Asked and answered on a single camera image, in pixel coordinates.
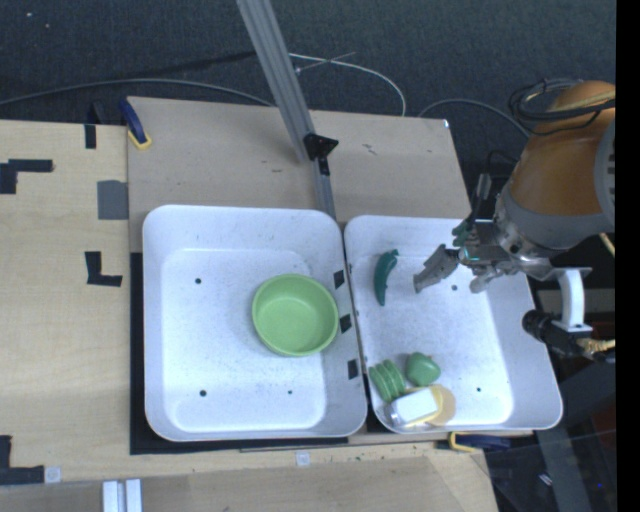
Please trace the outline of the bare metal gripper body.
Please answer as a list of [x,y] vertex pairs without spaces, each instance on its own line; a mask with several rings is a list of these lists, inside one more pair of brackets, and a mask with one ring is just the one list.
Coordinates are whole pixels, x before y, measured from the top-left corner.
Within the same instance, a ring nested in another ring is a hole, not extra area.
[[485,280],[518,272],[544,277],[555,256],[554,249],[535,244],[511,221],[464,220],[458,225],[458,260]]

